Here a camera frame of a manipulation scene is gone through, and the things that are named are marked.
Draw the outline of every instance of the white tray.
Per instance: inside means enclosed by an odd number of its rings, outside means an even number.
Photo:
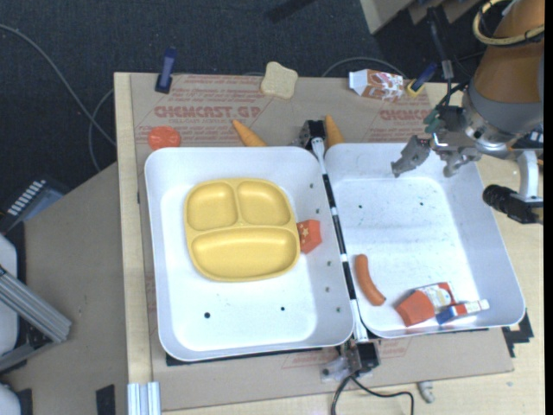
[[[524,299],[492,211],[481,200],[475,165],[446,178],[443,163],[431,154],[424,165],[395,178],[391,162],[403,147],[339,144],[326,155],[350,266],[365,253],[387,297],[374,307],[357,288],[364,325],[394,338],[515,324],[524,315]],[[277,184],[298,221],[321,222],[323,244],[280,277],[229,284],[201,276],[186,246],[184,199],[194,185],[227,177]],[[159,336],[168,354],[203,361],[336,346],[351,336],[340,250],[310,152],[290,146],[161,149],[148,158],[145,178]],[[444,326],[431,319],[405,328],[393,306],[410,289],[441,281],[453,284],[458,300],[485,298],[491,309]]]

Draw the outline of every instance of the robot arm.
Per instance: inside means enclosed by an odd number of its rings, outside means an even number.
[[[480,31],[492,6],[510,2],[492,37]],[[543,64],[545,0],[490,0],[474,18],[473,32],[487,45],[467,85],[461,106],[449,93],[425,119],[429,139],[413,137],[391,164],[395,176],[412,170],[432,150],[446,162],[445,176],[483,154],[518,162],[518,192],[489,187],[484,201],[521,223],[543,224],[543,200],[537,197],[537,155],[543,154]],[[541,128],[538,140],[526,139]]]

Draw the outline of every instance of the orange cube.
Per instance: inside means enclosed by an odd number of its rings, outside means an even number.
[[[296,223],[300,234],[300,249],[303,253],[310,253],[321,242],[321,223],[318,220],[305,220]]]

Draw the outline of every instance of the yellow plate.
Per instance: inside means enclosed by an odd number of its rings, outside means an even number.
[[[194,266],[214,280],[275,277],[300,256],[288,197],[268,180],[224,178],[194,186],[185,200],[184,226]]]

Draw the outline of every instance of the toy sausage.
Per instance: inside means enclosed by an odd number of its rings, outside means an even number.
[[[365,297],[373,306],[381,306],[386,301],[386,297],[382,295],[377,286],[372,282],[371,274],[369,273],[369,258],[365,254],[360,254],[355,257],[355,274],[361,290]]]

